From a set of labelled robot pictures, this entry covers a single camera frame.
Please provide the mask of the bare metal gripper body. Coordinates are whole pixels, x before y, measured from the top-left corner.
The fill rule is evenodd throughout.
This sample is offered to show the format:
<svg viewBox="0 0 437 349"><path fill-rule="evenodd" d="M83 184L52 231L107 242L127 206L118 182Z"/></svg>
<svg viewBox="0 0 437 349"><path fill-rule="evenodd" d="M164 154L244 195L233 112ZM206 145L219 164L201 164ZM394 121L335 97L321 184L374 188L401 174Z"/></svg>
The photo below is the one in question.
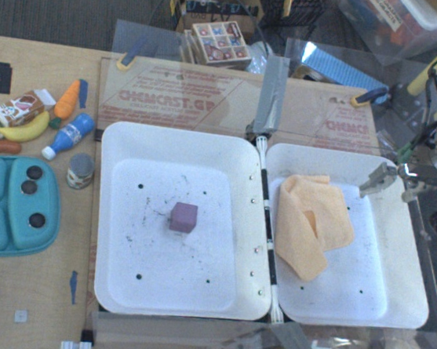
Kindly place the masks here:
<svg viewBox="0 0 437 349"><path fill-rule="evenodd" d="M397 166L406 192L418 194L437 188L437 169L425 163L402 163Z"/></svg>

